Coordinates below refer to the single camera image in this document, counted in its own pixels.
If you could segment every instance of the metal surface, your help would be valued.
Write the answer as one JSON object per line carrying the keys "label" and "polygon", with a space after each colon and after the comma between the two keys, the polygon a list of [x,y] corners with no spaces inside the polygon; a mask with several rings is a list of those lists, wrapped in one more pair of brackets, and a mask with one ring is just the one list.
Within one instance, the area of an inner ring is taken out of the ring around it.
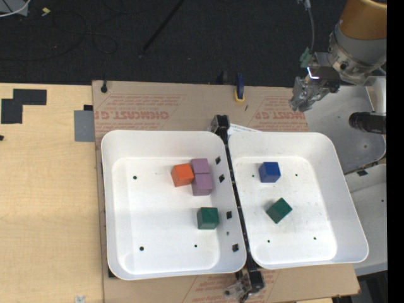
{"label": "metal surface", "polygon": [[381,159],[386,152],[383,135],[352,128],[349,117],[354,112],[372,112],[366,87],[341,86],[321,102],[304,112],[310,131],[325,134],[333,143],[344,173]]}

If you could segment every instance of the green cube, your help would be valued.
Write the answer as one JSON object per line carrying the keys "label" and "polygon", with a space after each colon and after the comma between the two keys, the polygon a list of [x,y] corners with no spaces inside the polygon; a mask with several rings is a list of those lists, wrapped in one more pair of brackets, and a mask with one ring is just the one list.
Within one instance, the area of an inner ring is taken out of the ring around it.
{"label": "green cube", "polygon": [[213,230],[219,224],[217,208],[200,208],[196,216],[198,218],[198,229]]}
{"label": "green cube", "polygon": [[275,223],[278,223],[291,211],[292,208],[290,205],[283,198],[280,198],[267,209],[266,214],[269,215]]}

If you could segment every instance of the cube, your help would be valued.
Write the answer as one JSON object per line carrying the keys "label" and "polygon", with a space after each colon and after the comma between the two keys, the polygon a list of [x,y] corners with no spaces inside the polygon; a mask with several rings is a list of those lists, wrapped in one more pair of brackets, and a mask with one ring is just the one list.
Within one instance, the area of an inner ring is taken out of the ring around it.
{"label": "cube", "polygon": [[193,158],[190,164],[194,174],[210,173],[209,163],[206,158]]}
{"label": "cube", "polygon": [[258,172],[261,183],[275,183],[280,177],[278,162],[263,162]]}
{"label": "cube", "polygon": [[292,211],[290,205],[284,200],[284,198],[280,198],[276,201],[269,209],[267,209],[266,214],[270,216],[270,218],[278,224],[280,220],[285,218],[285,216]]}
{"label": "cube", "polygon": [[198,219],[198,229],[213,230],[219,224],[219,212],[217,208],[202,207],[196,214]]}
{"label": "cube", "polygon": [[194,195],[209,195],[213,191],[212,176],[208,174],[195,174],[192,181],[192,192]]}
{"label": "cube", "polygon": [[171,170],[171,178],[176,187],[192,183],[194,173],[189,163],[174,165]]}

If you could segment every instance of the black floor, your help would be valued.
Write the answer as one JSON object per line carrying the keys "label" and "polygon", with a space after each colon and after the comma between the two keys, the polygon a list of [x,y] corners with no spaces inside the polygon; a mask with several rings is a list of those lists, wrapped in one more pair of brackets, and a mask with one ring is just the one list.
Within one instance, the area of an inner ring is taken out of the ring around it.
{"label": "black floor", "polygon": [[[230,84],[239,72],[245,85],[292,87],[305,75],[312,31],[297,0],[184,0],[140,59],[179,1],[31,0],[26,16],[0,18],[0,82],[214,83],[225,71]],[[346,1],[311,0],[316,51]]]}

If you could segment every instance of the light wood surface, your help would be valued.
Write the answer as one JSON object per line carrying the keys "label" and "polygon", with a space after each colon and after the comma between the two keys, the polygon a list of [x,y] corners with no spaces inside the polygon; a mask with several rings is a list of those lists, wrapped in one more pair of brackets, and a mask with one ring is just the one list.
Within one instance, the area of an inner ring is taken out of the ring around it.
{"label": "light wood surface", "polygon": [[22,124],[0,124],[0,301],[103,302],[94,143],[74,141],[74,110],[90,86],[0,84],[47,90]]}

